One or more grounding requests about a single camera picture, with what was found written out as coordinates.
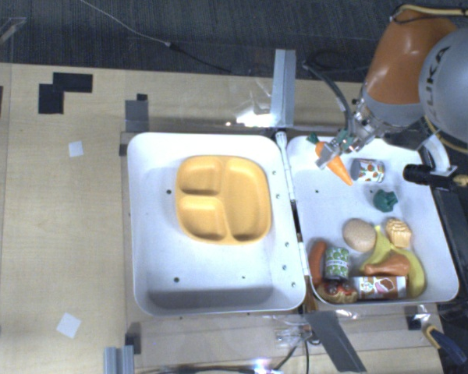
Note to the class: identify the beige round bread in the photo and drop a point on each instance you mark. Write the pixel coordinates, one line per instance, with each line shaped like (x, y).
(359, 235)

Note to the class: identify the yellow banana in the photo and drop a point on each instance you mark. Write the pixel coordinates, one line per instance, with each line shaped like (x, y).
(415, 275)

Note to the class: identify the orange carrot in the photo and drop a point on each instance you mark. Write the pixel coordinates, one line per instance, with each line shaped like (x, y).
(341, 169)

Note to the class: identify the beige ridged biscuit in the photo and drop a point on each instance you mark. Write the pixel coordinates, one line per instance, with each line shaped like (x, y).
(398, 233)

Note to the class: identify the white can with orange print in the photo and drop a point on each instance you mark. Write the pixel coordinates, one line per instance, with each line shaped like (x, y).
(370, 171)

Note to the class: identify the black cylinder on white bracket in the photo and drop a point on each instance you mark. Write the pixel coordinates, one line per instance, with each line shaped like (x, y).
(417, 173)

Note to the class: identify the orange divided plate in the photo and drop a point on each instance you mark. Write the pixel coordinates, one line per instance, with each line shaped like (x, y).
(242, 197)

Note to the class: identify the white plastic tray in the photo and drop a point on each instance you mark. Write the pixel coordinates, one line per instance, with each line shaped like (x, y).
(203, 271)
(335, 209)

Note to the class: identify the pizza slice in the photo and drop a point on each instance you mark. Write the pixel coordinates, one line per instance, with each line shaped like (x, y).
(335, 293)

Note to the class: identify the brown chicken leg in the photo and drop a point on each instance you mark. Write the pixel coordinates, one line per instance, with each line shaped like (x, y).
(390, 265)

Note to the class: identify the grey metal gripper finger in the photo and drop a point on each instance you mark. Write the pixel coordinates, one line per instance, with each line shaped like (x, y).
(324, 157)

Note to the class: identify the thin black and white rod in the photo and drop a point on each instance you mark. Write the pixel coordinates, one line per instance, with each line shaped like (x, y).
(282, 140)

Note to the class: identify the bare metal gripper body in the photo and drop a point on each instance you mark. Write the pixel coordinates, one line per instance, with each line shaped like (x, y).
(364, 129)

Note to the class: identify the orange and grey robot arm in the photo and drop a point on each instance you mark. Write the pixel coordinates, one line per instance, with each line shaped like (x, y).
(398, 64)

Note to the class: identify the green can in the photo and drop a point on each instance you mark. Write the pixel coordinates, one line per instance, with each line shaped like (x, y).
(336, 263)

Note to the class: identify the green broccoli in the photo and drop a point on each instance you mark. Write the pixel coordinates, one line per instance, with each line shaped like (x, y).
(385, 200)

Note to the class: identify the orange sausage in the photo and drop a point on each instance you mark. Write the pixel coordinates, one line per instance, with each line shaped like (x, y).
(317, 261)

